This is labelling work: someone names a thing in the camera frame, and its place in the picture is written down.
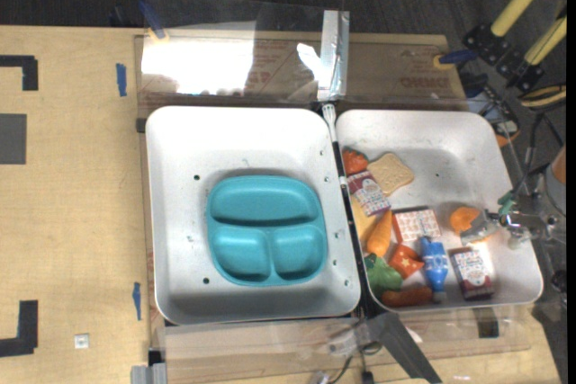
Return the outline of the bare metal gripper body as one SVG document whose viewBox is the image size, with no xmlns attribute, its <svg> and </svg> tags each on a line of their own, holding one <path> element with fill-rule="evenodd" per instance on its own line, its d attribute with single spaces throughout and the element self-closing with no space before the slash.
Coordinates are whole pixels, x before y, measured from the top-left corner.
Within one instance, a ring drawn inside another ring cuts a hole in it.
<svg viewBox="0 0 576 384">
<path fill-rule="evenodd" d="M 506 193 L 499 198 L 499 222 L 519 241 L 566 243 L 565 214 L 544 192 Z"/>
</svg>

